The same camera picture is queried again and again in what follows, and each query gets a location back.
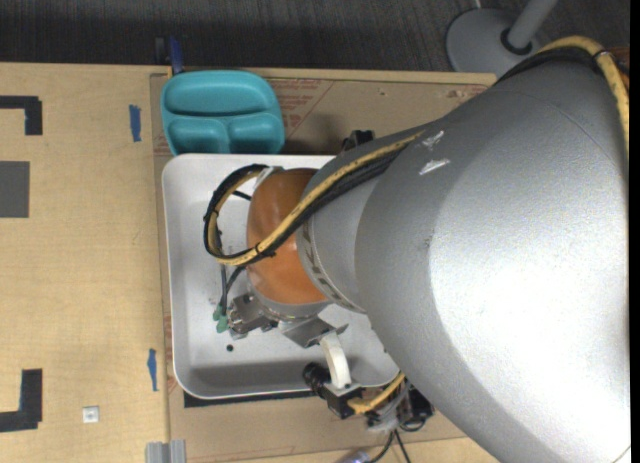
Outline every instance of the teal plate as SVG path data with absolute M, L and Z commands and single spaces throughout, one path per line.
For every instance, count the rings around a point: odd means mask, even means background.
M 173 76 L 160 99 L 164 134 L 173 155 L 277 154 L 284 125 L 273 89 L 241 70 L 203 70 Z

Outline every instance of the white tray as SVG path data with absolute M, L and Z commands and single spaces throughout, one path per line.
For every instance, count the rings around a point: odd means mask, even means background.
M 308 390 L 302 369 L 309 362 L 324 364 L 320 347 L 302 349 L 278 330 L 255 330 L 233 340 L 218 334 L 212 314 L 220 298 L 220 269 L 203 246 L 203 220 L 209 199 L 232 171 L 248 164 L 284 168 L 320 168 L 330 157 L 282 155 L 186 154 L 172 159 L 162 174 L 167 229 L 173 364 L 184 390 L 202 399 L 281 394 Z M 252 193 L 252 182 L 243 191 Z M 228 252 L 245 247 L 249 202 L 232 196 L 220 217 Z M 246 292 L 245 273 L 230 293 Z M 340 336 L 351 374 L 365 386 L 388 383 L 398 367 L 371 330 L 368 318 L 336 305 L 320 317 L 333 326 L 349 324 Z

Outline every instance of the dark gray floor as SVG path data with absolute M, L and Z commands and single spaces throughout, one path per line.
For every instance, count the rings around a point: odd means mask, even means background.
M 518 11 L 527 0 L 480 0 Z M 549 38 L 628 45 L 630 0 L 561 0 Z M 474 0 L 0 0 L 0 61 L 153 63 L 173 34 L 188 64 L 449 70 L 453 18 Z

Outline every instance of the wooden table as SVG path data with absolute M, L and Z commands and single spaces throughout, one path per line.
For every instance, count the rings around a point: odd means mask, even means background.
M 256 72 L 279 95 L 291 152 L 332 152 L 349 127 L 381 136 L 426 122 L 493 80 Z M 158 133 L 164 81 L 164 67 L 0 64 L 0 96 L 42 102 L 41 135 L 25 134 L 24 110 L 0 109 L 0 162 L 29 173 L 28 217 L 0 212 L 0 427 L 31 419 L 29 429 L 0 432 L 0 460 L 141 462 L 148 442 L 171 438 L 186 439 L 199 463 L 334 461 L 379 445 L 383 436 L 360 419 L 338 421 L 316 398 L 184 408 L 164 338 L 156 186 L 170 158 Z M 25 370 L 41 372 L 41 420 L 27 411 L 37 390 L 23 390 L 20 413 Z M 83 411 L 96 419 L 83 409 L 95 406 L 99 420 L 85 422 Z M 441 415 L 429 422 L 407 437 L 416 461 L 493 461 Z

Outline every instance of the pole base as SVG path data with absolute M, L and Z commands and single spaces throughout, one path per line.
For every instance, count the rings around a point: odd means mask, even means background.
M 503 10 L 476 9 L 456 18 L 447 32 L 447 54 L 457 72 L 488 72 L 501 77 L 540 48 L 534 38 L 522 50 L 510 50 L 502 34 L 516 18 Z

